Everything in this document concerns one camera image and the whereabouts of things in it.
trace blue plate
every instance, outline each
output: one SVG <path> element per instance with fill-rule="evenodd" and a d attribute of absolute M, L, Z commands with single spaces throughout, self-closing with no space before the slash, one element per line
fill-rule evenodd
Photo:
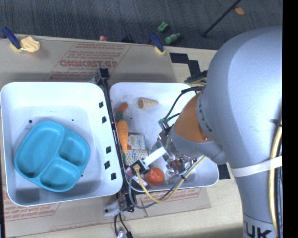
<path fill-rule="evenodd" d="M 52 121 L 35 125 L 14 158 L 18 173 L 36 185 L 54 192 L 68 191 L 83 174 L 90 156 L 84 138 Z"/>

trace yellow cable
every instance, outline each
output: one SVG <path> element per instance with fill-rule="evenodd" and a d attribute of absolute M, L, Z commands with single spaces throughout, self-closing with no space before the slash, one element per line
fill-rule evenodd
<path fill-rule="evenodd" d="M 276 135 L 273 141 L 272 149 L 270 152 L 270 158 L 273 159 L 277 156 L 280 140 L 282 138 L 282 120 L 280 121 L 280 126 L 277 128 Z M 277 231 L 277 220 L 275 211 L 275 169 L 269 170 L 269 182 L 268 182 L 268 193 L 269 193 L 269 208 L 272 216 L 273 225 L 276 233 Z"/>
<path fill-rule="evenodd" d="M 185 178 L 187 178 L 191 172 L 205 159 L 205 156 L 203 156 L 201 159 L 199 159 L 197 161 L 197 163 L 188 171 L 188 173 L 184 176 Z M 179 187 L 183 184 L 184 182 L 184 179 L 178 184 L 178 186 L 174 189 L 174 191 L 172 191 L 165 199 L 163 200 L 159 200 L 159 199 L 156 199 L 154 198 L 153 196 L 151 196 L 151 194 L 147 191 L 146 187 L 144 186 L 143 182 L 142 182 L 142 179 L 141 179 L 141 176 L 140 176 L 140 173 L 139 173 L 139 169 L 140 167 L 138 166 L 135 166 L 134 167 L 135 169 L 135 172 L 136 172 L 136 175 L 138 177 L 138 180 L 139 180 L 139 183 L 140 183 L 140 187 L 143 189 L 144 193 L 154 202 L 156 203 L 164 203 L 166 201 L 168 201 L 173 195 L 174 193 L 179 189 Z"/>

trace green toy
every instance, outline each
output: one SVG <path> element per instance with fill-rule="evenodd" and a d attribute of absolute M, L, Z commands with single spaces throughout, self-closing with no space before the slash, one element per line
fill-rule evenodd
<path fill-rule="evenodd" d="M 158 27 L 159 32 L 163 32 L 168 27 L 168 24 L 165 22 L 162 22 L 161 25 Z"/>
<path fill-rule="evenodd" d="M 176 41 L 181 35 L 179 33 L 177 34 L 171 34 L 170 36 L 168 36 L 167 38 L 165 38 L 165 42 L 167 42 L 168 44 L 170 44 L 171 42 Z"/>

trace white strap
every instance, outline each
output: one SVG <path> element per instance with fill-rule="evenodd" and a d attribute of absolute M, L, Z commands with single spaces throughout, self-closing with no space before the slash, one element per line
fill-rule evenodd
<path fill-rule="evenodd" d="M 233 169 L 231 168 L 231 171 L 235 177 L 245 177 L 250 176 L 259 172 L 268 171 L 270 169 L 274 169 L 277 167 L 281 167 L 283 165 L 283 156 L 278 156 L 273 159 L 269 159 L 267 161 L 264 161 L 262 163 L 258 163 L 252 166 L 243 167 L 243 168 L 237 168 Z"/>

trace cardboard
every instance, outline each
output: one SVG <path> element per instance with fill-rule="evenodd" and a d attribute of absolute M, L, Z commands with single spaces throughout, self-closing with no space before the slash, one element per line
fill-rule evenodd
<path fill-rule="evenodd" d="M 38 36 L 33 38 L 41 44 L 40 50 L 34 53 L 17 53 L 11 49 L 8 39 L 0 39 L 0 90 L 14 81 L 88 82 L 99 67 L 109 68 L 110 85 L 121 81 L 175 82 L 169 56 L 157 54 L 153 46 Z M 33 207 L 14 204 L 6 189 L 1 123 L 0 148 L 7 238 L 113 222 L 113 216 L 105 217 L 103 206 L 114 202 L 114 195 Z M 142 205 L 149 203 L 144 195 L 137 198 Z M 176 192 L 164 204 L 146 210 L 135 209 L 134 213 L 126 213 L 125 218 L 139 219 L 210 206 L 205 188 L 186 189 Z"/>

